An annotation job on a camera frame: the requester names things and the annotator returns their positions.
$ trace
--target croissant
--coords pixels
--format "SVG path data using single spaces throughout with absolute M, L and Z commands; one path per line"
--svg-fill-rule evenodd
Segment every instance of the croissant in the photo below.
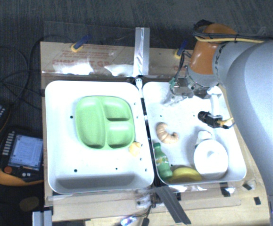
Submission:
M 159 140 L 166 144 L 176 143 L 179 139 L 178 134 L 174 132 L 172 135 L 169 134 L 165 129 L 168 125 L 161 122 L 157 125 L 156 133 Z

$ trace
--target blue clip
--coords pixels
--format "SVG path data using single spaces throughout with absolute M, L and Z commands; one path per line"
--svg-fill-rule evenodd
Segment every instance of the blue clip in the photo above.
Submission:
M 71 50 L 75 53 L 78 52 L 79 50 L 82 49 L 83 44 L 87 43 L 89 39 L 91 39 L 91 35 L 90 34 L 85 35 L 79 41 L 77 41 L 77 43 L 71 46 Z
M 186 47 L 188 41 L 184 40 L 179 48 L 179 50 L 177 50 L 177 52 L 175 53 L 176 56 L 180 57 L 182 55 L 182 52 L 184 50 L 184 48 Z

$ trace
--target green plate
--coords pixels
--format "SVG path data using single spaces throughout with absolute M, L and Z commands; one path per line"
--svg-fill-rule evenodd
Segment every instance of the green plate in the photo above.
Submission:
M 119 97 L 83 97 L 75 108 L 75 125 L 79 140 L 90 148 L 124 148 L 135 139 L 131 108 Z

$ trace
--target plastic bottle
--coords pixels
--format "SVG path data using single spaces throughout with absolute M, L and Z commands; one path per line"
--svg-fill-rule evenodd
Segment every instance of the plastic bottle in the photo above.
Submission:
M 161 150 L 161 145 L 159 142 L 154 143 L 153 147 L 158 174 L 161 179 L 168 180 L 173 175 L 168 157 Z

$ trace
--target gray carpet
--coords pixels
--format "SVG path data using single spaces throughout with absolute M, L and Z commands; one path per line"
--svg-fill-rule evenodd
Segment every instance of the gray carpet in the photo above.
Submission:
M 164 43 L 156 46 L 178 48 L 183 39 L 193 49 L 193 24 L 200 19 L 226 24 L 239 33 L 273 36 L 273 0 L 0 0 L 0 45 L 12 46 L 28 57 L 34 43 L 45 34 L 45 21 L 114 26 L 149 27 Z M 26 68 L 24 59 L 13 49 L 0 48 L 0 77 Z M 39 47 L 33 50 L 28 88 L 16 104 L 10 125 L 42 129 Z M 9 78 L 24 85 L 26 74 Z M 0 86 L 0 98 L 16 97 Z M 28 188 L 0 186 L 0 226 L 28 226 L 31 212 L 17 207 L 20 199 L 42 196 L 42 185 Z

